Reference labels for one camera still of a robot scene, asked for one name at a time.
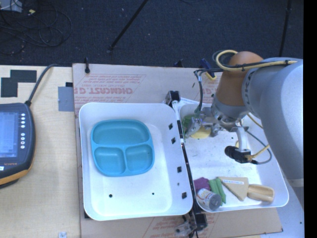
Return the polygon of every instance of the green object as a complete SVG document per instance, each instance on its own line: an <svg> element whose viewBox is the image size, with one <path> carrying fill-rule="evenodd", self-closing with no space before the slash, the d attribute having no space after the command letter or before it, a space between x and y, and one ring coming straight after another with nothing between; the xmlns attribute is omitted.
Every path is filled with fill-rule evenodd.
<svg viewBox="0 0 317 238"><path fill-rule="evenodd" d="M216 180L215 180L215 179L209 180L209 186L210 186L211 191L212 191L213 193L220 195L219 189L218 189L218 186L217 186L217 183L216 183Z"/></svg>
<svg viewBox="0 0 317 238"><path fill-rule="evenodd" d="M219 178L209 180L211 191L221 196L222 203L226 203L226 194L223 192L222 183Z"/></svg>
<svg viewBox="0 0 317 238"><path fill-rule="evenodd" d="M226 194L223 192L221 180L219 178L216 178L215 181L219 189L219 194L221 196L221 199L224 203L226 203Z"/></svg>
<svg viewBox="0 0 317 238"><path fill-rule="evenodd" d="M193 115L187 115L187 116L185 116L185 117L183 118L183 120L182 120L182 126L183 126L183 129L184 129L184 132L187 131L187 127L188 127L190 121L192 120L192 116L193 116Z"/></svg>

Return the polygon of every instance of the yellow cable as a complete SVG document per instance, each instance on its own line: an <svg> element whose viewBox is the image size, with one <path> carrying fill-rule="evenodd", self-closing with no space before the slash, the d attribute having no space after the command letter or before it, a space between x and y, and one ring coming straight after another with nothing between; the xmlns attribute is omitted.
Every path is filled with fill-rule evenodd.
<svg viewBox="0 0 317 238"><path fill-rule="evenodd" d="M252 116L250 116L249 114L247 114L247 116L260 128L263 128L263 126L261 124L259 124Z"/></svg>
<svg viewBox="0 0 317 238"><path fill-rule="evenodd" d="M264 152L268 147L269 147L269 145L267 145L265 148L263 148L261 151L257 152L256 154L254 154L254 155L246 155L245 157L246 157L248 160L254 159L254 158L257 157L258 155L260 155L262 152Z"/></svg>
<svg viewBox="0 0 317 238"><path fill-rule="evenodd" d="M262 67L267 67L267 66L273 66L273 65L285 65L285 64L292 64L292 63L296 63L297 61L295 60L289 60L289 61L270 61L270 62L265 62L265 63L261 63L258 65L252 65L252 66L243 66L243 67L237 67L237 68L229 68L226 66L223 66L220 62L219 62L219 58L220 56L222 56L223 54L226 53L234 53L236 54L237 52L235 50L225 50L220 52L217 56L216 56L216 63L217 65L223 69L223 70L228 70L228 71L240 71L240 70L247 70L247 69L252 69L252 68L262 68Z"/></svg>

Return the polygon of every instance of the toy sink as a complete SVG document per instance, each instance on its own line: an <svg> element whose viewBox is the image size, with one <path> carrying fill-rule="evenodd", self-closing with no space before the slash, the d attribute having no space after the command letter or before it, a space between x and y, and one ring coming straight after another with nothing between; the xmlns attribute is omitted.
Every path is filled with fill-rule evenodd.
<svg viewBox="0 0 317 238"><path fill-rule="evenodd" d="M98 221L188 213L193 197L174 110L87 103L79 111L83 201Z"/></svg>
<svg viewBox="0 0 317 238"><path fill-rule="evenodd" d="M180 109L181 119L187 115L194 114L196 108L197 105L194 104L183 105ZM259 140L267 143L262 128L257 126L248 116L243 119L243 125L247 126L249 128L248 131L256 135ZM193 180L201 177L208 179L214 179L216 177L247 177L249 184L260 184L272 188L275 193L273 202L253 200L248 197L240 201L230 190L223 186L224 193L226 194L226 203L216 210L207 209L202 205L201 208L204 211L214 213L282 207L286 205L289 194L283 174L274 154L272 154L271 161L264 165L254 165L250 163L240 164L224 153L226 146L235 145L237 140L237 134L228 131L219 131L216 137L206 137L200 140L193 137L186 138L185 146ZM257 153L264 147L257 139L249 134L247 134L246 140L252 154ZM262 153L256 158L259 162L267 159L268 152Z"/></svg>

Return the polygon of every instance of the blue divided plate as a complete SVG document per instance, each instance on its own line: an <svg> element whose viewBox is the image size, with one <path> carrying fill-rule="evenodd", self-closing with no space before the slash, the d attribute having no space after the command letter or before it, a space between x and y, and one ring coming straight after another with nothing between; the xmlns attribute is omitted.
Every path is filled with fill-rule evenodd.
<svg viewBox="0 0 317 238"><path fill-rule="evenodd" d="M112 119L97 123L91 132L91 146L96 167L105 176L139 175L154 164L150 131L138 120Z"/></svg>

